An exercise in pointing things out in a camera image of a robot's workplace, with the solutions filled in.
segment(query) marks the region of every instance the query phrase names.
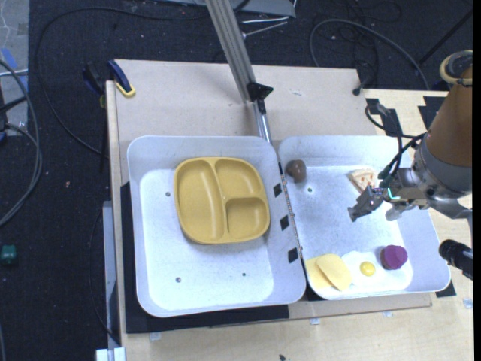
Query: white tray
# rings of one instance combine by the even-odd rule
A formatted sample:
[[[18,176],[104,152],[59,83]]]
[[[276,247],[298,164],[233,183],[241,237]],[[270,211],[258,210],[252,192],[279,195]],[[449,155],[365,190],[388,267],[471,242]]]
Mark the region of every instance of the white tray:
[[[449,267],[438,253],[439,240],[428,211],[413,209],[388,222],[384,203],[371,214],[352,222],[347,208],[355,204],[358,190],[347,177],[357,168],[381,171],[398,152],[395,138],[387,136],[303,136],[284,140],[279,147],[283,168],[295,159],[307,166],[305,182],[295,184],[286,175],[286,187],[295,214],[295,225],[303,260],[350,251],[375,253],[388,244],[404,246],[407,263],[399,270],[384,272],[383,281],[339,291],[316,289],[324,299],[350,299],[388,294],[431,292],[444,289],[450,280]],[[403,155],[401,167],[409,167]]]
[[[186,159],[245,159],[264,182],[269,230],[237,244],[203,245],[182,233],[174,204],[174,171]],[[306,279],[273,147],[257,137],[144,136],[128,149],[138,301],[155,317],[284,305],[304,294]]]

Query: black carpet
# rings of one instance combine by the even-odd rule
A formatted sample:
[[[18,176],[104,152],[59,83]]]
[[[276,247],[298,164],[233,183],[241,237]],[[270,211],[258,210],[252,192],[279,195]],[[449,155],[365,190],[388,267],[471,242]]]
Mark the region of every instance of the black carpet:
[[[419,61],[472,7],[473,0],[299,0],[296,19],[247,37],[247,49],[253,64],[314,66],[312,28],[327,19],[341,19],[379,32]],[[30,0],[30,9],[29,92],[41,125],[44,169],[25,206],[0,228],[0,244],[15,244],[20,259],[15,267],[0,268],[0,323],[9,361],[88,360],[95,349],[107,347],[107,335],[90,299],[88,254],[95,217],[110,194],[108,165],[101,172],[103,158],[60,126],[39,78],[65,126],[100,150],[105,114],[83,82],[87,62],[94,62],[107,78],[105,63],[114,58],[185,62],[225,58],[205,8],[132,0]],[[74,10],[81,11],[52,21]],[[263,26],[241,28],[250,32]],[[421,65],[427,85],[440,80],[438,68],[445,57],[472,48],[471,16]],[[368,87],[426,86],[397,49],[345,23],[322,25],[313,36],[313,51],[322,67],[357,68]],[[33,154],[25,138],[10,138],[0,146],[0,215],[25,190]],[[102,245],[99,223],[92,245],[92,285],[104,317]]]

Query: gray floor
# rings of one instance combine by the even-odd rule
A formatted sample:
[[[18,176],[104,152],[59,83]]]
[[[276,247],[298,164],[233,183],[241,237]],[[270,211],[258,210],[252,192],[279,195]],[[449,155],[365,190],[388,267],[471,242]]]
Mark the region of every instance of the gray floor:
[[[0,0],[0,57],[15,71],[29,64],[29,0]],[[27,77],[22,81],[27,85]],[[5,103],[22,95],[12,77],[0,80]],[[26,129],[26,103],[17,105],[7,113],[8,122]]]

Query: purple ball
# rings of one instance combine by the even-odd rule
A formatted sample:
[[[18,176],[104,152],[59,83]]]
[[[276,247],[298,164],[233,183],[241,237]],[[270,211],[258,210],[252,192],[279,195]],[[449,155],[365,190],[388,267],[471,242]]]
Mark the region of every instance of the purple ball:
[[[381,250],[381,263],[387,270],[396,270],[407,261],[406,249],[390,244]]]

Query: yellow cheese slice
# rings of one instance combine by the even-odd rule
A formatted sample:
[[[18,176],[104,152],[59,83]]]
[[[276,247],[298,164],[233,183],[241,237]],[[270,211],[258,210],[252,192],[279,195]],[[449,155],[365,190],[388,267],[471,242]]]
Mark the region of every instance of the yellow cheese slice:
[[[309,275],[310,285],[314,289],[322,289],[323,287],[332,286],[332,282],[321,272],[316,264],[318,257],[308,259],[305,262],[307,275]]]
[[[316,265],[337,289],[345,290],[352,283],[351,272],[340,256],[336,254],[318,256]]]

